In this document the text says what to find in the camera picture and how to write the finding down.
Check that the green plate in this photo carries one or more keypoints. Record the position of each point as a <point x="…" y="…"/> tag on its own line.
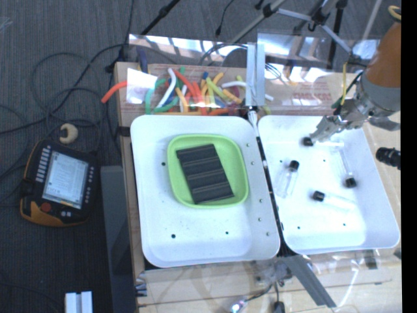
<point x="239" y="174"/>

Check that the orange foam tube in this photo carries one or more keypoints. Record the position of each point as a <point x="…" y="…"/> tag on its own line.
<point x="112" y="91"/>

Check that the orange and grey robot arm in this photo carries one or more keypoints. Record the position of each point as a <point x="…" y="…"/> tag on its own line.
<point x="384" y="67"/>

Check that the green foam tube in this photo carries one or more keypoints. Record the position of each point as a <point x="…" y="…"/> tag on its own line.
<point x="148" y="100"/>

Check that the white plastic tray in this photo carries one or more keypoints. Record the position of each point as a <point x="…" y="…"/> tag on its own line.
<point x="329" y="233"/>
<point x="202" y="233"/>

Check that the brown cardboard board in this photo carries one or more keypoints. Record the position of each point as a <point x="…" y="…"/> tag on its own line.
<point x="325" y="90"/>

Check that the black cylinder on white bracket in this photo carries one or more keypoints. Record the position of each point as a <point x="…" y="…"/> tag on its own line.
<point x="388" y="156"/>

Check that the black ribbed block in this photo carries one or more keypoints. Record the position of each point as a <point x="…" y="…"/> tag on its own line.
<point x="205" y="174"/>

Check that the red foam tube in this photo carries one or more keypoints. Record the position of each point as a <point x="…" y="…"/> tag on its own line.
<point x="187" y="84"/>

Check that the white foam tube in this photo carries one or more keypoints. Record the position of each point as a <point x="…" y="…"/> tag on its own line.
<point x="234" y="84"/>
<point x="170" y="88"/>

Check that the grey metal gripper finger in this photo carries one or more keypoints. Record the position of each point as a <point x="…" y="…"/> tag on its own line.
<point x="324" y="125"/>
<point x="330" y="134"/>

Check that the clear bottle with black cap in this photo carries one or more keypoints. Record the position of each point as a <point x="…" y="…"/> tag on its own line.
<point x="286" y="181"/>
<point x="307" y="141"/>
<point x="318" y="195"/>
<point x="350" y="182"/>

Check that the yellow foam tube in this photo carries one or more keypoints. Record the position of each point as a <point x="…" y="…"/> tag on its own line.
<point x="233" y="96"/>
<point x="215" y="88"/>

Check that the beige crescent toy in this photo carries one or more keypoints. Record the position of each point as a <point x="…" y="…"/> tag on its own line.
<point x="68" y="135"/>

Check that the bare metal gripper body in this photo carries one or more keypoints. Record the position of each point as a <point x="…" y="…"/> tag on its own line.
<point x="353" y="111"/>

